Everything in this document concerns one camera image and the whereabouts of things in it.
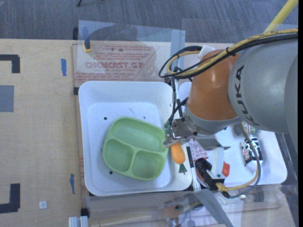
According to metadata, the green divided plate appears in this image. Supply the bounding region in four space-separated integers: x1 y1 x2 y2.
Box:
102 116 169 182

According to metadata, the white packet with red print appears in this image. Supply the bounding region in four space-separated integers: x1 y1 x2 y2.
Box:
188 138 209 162

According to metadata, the orange-red toy piece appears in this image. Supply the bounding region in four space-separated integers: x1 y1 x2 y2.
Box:
222 161 231 178

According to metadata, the black and white patterned carton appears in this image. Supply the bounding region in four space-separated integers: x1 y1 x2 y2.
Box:
240 137 264 166

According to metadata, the brown cardboard board, red print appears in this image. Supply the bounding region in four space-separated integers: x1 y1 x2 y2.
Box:
71 42 282 210

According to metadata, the white plastic tray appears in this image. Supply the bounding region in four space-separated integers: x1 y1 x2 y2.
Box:
177 81 288 187
78 80 193 197

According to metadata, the orange toy carrot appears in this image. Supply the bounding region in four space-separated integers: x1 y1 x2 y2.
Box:
170 142 188 175

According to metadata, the black cylinder on white bracket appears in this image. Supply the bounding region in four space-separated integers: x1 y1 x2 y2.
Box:
195 147 226 191

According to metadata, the green and red can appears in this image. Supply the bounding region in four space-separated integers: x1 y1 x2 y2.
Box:
243 122 258 135

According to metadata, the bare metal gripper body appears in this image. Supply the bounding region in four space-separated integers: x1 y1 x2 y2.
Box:
169 117 199 141

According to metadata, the thin black and white rod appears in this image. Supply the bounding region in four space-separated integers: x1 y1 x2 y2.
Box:
171 78 202 191

